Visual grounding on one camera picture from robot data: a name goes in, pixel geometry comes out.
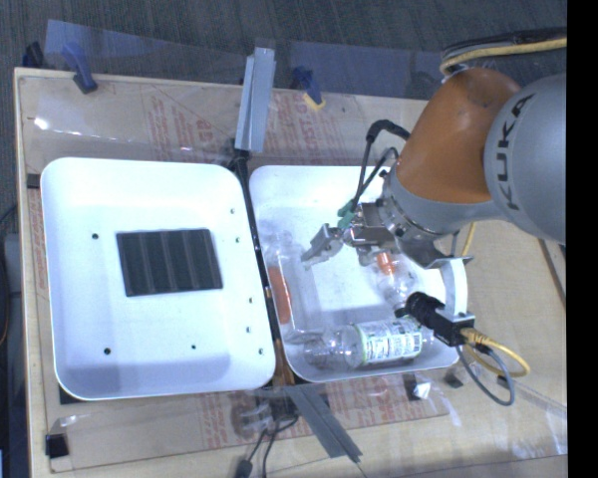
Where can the white plastic tray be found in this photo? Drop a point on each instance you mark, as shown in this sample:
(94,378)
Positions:
(344,287)
(159,336)

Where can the brown cardboard board red print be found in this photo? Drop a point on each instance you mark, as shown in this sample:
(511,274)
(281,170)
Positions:
(329,406)

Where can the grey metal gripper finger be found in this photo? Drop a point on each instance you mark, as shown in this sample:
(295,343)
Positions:
(335,253)
(321,239)

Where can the black ribbed rectangular pad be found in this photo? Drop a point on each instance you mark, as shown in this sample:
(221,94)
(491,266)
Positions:
(169,262)

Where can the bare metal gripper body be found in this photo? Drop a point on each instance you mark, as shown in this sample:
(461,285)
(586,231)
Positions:
(374,229)

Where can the clear bottle small orange label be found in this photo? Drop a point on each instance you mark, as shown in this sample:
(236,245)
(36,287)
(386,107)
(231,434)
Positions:
(391,274)

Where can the black cylinder on white bracket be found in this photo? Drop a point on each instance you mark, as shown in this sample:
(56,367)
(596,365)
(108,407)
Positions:
(431,314)

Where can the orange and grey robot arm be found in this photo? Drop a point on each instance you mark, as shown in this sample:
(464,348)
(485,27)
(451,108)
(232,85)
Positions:
(458,137)

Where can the clear bottle green white label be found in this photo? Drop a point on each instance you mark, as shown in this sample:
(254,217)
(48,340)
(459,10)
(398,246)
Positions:
(384,344)

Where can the clear bottle long orange label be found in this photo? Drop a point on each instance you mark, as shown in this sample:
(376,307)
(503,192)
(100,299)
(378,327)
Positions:
(281,292)

